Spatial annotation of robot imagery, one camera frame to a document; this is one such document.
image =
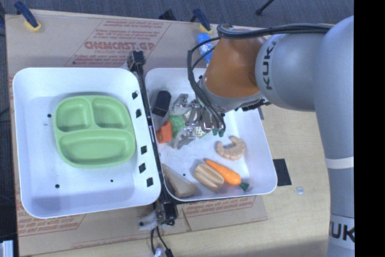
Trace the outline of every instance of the green divided tray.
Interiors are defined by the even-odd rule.
[[[55,138],[62,159],[75,167],[113,166],[136,148],[126,106],[110,96],[74,96],[55,109]]]

